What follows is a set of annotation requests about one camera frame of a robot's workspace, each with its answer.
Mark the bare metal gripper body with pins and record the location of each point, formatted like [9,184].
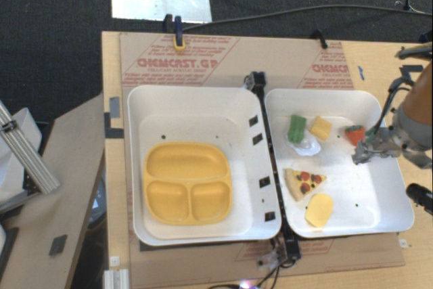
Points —
[389,143]

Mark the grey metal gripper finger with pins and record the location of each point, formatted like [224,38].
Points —
[360,156]
[366,143]

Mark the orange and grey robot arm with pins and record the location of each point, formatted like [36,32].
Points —
[421,101]

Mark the orange toy carrot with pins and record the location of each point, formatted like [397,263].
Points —
[354,135]

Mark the white plastic tray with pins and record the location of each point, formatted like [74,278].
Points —
[352,193]
[189,122]

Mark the yellow toy cheese block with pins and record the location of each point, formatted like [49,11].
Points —
[321,128]

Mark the toy pizza slice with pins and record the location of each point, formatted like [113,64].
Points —
[301,182]

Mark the yellow oval toy slice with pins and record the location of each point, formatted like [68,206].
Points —
[319,210]

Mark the green toy vegetable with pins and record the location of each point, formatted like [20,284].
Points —
[297,128]

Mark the thin black rod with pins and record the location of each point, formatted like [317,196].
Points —
[273,162]

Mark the brown cardboard board red print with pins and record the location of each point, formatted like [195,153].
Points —
[216,57]

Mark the yellow divided plate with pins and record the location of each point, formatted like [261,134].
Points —
[187,179]

